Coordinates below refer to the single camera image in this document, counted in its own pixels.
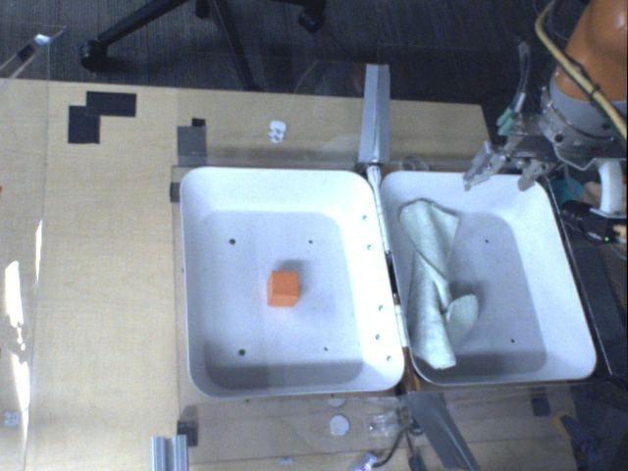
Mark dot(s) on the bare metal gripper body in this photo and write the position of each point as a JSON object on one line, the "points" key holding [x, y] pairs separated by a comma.
{"points": [[564, 140]]}

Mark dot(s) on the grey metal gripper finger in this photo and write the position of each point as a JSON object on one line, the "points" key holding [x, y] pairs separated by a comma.
{"points": [[534, 172], [486, 162]]}

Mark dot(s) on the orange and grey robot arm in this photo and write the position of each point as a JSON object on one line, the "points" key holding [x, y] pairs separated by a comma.
{"points": [[596, 32]]}

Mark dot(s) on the white plastic tray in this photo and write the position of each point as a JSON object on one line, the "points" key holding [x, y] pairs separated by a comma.
{"points": [[275, 204], [520, 273]]}

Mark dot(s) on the pale green cloth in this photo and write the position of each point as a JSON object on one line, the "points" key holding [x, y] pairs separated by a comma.
{"points": [[429, 282]]}

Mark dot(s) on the orange cube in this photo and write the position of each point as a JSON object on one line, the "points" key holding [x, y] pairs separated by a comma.
{"points": [[282, 288]]}

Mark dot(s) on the black cylinder on white bracket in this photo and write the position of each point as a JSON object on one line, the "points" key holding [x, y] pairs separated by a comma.
{"points": [[610, 184]]}

